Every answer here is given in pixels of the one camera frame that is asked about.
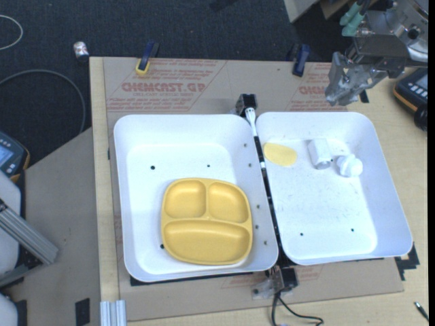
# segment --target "yellow plate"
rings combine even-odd
[[[179,179],[164,193],[161,231],[164,248],[176,259],[193,264],[235,264],[252,246],[249,202],[232,183]]]

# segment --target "white cable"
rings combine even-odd
[[[24,34],[24,31],[22,30],[21,24],[18,23],[16,20],[14,20],[12,17],[0,14],[0,18],[5,18],[5,19],[8,19],[8,20],[11,20],[13,23],[18,25],[18,28],[20,28],[20,36],[17,38],[17,40],[15,40],[14,42],[12,42],[11,44],[9,44],[7,46],[0,47],[0,51],[4,51],[4,50],[7,50],[8,48],[11,48],[12,46],[16,45],[18,42],[20,42],[21,39],[22,39],[22,35]]]

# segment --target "teal connector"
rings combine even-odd
[[[361,15],[359,12],[352,18],[352,20],[347,23],[347,25],[342,29],[342,36],[355,36],[356,30],[360,25],[361,21],[364,19],[364,15]]]
[[[346,12],[346,14],[341,17],[340,19],[340,25],[345,26],[349,21],[361,10],[361,5],[358,5],[358,3],[353,3],[349,11]]]

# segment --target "wooden table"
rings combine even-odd
[[[97,221],[101,300],[120,299],[115,250],[114,217],[111,200],[111,173],[103,58],[90,59],[92,130],[97,192]],[[348,110],[366,115],[375,125],[385,159],[394,180],[411,228],[419,265],[405,272],[404,292],[356,297],[342,300],[292,305],[301,314],[323,318],[325,325],[426,325],[414,302],[429,312],[428,293],[428,136],[413,123],[413,117],[401,108],[394,96],[394,81],[385,79],[368,91],[370,104],[354,103]],[[271,308],[252,308],[219,313],[181,316],[129,325],[270,325]],[[302,325],[284,308],[277,310],[278,323]]]

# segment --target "white tray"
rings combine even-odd
[[[124,262],[144,282],[268,270],[278,246],[249,124],[235,115],[128,115],[114,128]],[[229,266],[189,264],[160,246],[160,209],[167,186],[203,177],[238,185],[252,213],[253,245]]]
[[[284,253],[297,264],[373,259],[407,254],[413,244],[375,128],[364,115],[264,113],[256,122],[262,144],[296,150],[289,167],[266,160]],[[327,139],[333,163],[317,170],[307,145]],[[343,177],[335,164],[353,153],[359,177]]]

